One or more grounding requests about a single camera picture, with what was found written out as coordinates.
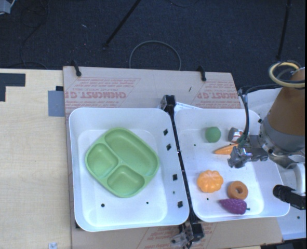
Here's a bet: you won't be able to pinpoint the orange pumpkin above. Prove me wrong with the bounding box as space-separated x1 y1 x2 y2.
196 169 224 193

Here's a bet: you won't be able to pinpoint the black block with thin wires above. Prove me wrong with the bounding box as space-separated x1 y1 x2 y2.
189 222 206 242
160 94 176 112

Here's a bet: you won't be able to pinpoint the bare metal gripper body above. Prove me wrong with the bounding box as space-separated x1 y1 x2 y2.
245 134 276 163

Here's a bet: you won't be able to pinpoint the small silver and orange can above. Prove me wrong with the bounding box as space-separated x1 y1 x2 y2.
227 127 245 143

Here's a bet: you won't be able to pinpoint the orange-brown doughnut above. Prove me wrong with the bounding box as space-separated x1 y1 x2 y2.
226 180 249 201

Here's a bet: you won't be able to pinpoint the brown cardboard board red print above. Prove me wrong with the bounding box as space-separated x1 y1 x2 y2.
62 66 284 249

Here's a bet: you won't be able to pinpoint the thin black rod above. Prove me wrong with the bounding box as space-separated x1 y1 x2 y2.
166 105 199 226

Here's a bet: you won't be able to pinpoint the white plastic tray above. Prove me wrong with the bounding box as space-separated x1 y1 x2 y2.
173 108 291 223
68 107 191 233

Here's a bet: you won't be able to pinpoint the purple grapes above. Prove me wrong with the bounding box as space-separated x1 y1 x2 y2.
218 198 251 215

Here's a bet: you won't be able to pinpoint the green divided plate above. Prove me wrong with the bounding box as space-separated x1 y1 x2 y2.
84 127 161 199

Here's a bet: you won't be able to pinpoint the orange carrot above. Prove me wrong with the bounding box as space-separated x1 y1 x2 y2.
213 143 239 156

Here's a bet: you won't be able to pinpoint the green round fruit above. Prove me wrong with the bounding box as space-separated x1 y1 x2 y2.
204 126 222 144

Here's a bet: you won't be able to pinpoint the black cylinder on white bracket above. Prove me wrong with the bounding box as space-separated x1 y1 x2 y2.
272 154 306 211

